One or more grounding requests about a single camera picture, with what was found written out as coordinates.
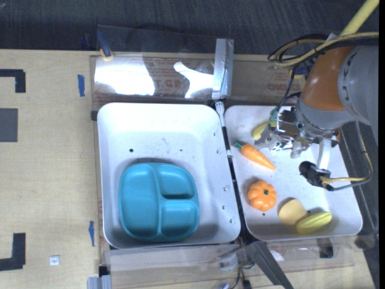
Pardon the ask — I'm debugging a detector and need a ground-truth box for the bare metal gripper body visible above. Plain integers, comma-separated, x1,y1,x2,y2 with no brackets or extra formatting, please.
274,108,340,149

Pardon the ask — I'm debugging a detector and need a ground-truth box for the yellow banana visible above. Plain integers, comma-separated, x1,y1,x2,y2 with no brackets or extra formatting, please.
251,120,276,141

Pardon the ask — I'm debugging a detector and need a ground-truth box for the orange carrot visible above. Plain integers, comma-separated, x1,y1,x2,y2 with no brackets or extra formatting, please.
233,140,277,172

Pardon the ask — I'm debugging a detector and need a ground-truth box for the white plastic tray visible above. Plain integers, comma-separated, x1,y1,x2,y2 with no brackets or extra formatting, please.
96,101,242,250
224,104,363,242

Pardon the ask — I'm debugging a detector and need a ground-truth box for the orange pumpkin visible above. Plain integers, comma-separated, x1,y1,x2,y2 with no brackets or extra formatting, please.
247,179,278,212

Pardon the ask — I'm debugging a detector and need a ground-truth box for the pale yellow round fruit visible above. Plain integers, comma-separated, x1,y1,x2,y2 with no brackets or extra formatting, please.
277,198,309,226

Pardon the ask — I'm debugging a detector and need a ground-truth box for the yellow-green ridged fruit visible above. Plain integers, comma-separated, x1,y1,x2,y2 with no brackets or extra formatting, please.
295,211,333,235

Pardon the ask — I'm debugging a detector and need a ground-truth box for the blue divided plate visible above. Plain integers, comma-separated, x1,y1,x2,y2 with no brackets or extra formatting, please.
118,162,200,243

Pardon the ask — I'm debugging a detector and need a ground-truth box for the black cylinder on white bracket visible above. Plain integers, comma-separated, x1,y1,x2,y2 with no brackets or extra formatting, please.
298,138,332,188

